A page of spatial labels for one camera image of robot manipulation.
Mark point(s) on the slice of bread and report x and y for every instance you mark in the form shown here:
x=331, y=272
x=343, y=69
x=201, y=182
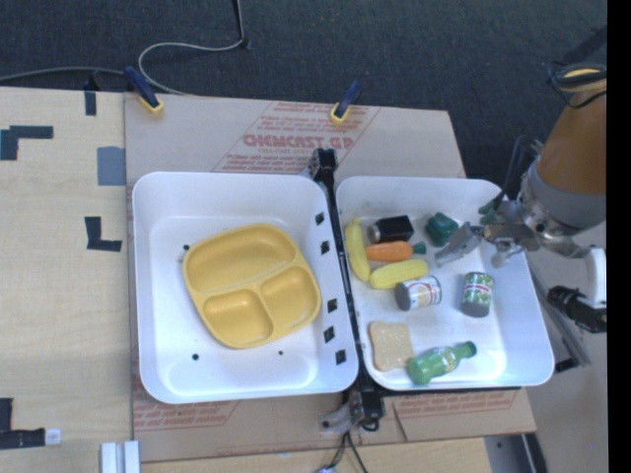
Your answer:
x=391, y=345

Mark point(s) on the black cylinder on white bracket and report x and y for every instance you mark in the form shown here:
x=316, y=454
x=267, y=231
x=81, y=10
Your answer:
x=579, y=308

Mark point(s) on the green bell pepper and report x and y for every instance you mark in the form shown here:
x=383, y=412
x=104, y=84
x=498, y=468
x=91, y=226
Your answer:
x=440, y=229

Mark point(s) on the orange carrot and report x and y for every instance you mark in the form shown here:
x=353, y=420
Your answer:
x=389, y=251

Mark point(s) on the white plastic tray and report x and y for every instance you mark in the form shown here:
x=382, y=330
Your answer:
x=443, y=333
x=167, y=289

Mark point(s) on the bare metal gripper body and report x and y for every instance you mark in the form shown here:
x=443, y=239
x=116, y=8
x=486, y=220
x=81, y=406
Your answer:
x=527, y=222

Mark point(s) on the yellow divided plate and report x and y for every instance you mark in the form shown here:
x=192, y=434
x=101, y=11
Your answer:
x=246, y=284

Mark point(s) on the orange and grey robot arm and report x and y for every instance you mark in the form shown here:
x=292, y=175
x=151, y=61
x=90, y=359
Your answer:
x=574, y=155

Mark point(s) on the thin black rod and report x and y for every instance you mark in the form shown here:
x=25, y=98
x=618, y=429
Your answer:
x=343, y=274

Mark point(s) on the black can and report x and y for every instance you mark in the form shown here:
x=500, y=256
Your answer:
x=394, y=228

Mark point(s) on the yellow banana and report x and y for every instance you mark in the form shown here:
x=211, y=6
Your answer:
x=356, y=251

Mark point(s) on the white and yellow labelled can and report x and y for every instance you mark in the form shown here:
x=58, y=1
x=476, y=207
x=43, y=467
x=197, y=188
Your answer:
x=421, y=292

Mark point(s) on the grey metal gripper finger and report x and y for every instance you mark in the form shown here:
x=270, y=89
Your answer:
x=456, y=247
x=505, y=254

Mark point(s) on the green labelled can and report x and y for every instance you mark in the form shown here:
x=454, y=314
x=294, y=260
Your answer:
x=477, y=293

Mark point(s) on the green bottle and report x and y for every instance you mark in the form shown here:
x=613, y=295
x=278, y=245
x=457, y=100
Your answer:
x=436, y=363

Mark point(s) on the brown cardboard board red print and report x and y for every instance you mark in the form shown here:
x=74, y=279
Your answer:
x=207, y=136

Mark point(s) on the yellow corn cob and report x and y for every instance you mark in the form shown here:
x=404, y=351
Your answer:
x=399, y=274

